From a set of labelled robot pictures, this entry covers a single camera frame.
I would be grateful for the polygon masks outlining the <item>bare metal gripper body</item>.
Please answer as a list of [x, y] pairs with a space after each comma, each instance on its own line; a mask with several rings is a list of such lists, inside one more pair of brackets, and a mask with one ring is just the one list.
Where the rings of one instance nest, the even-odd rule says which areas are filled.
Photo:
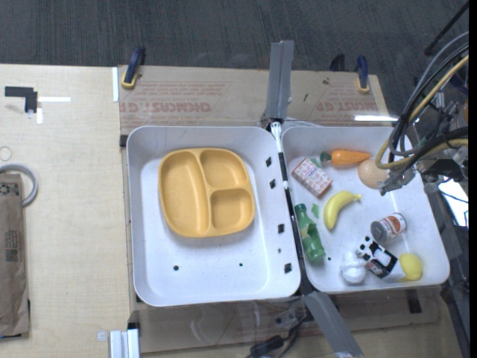
[[425, 182], [446, 179], [460, 182], [466, 178], [466, 159], [457, 156], [445, 157], [436, 154], [432, 158], [420, 160], [415, 167]]

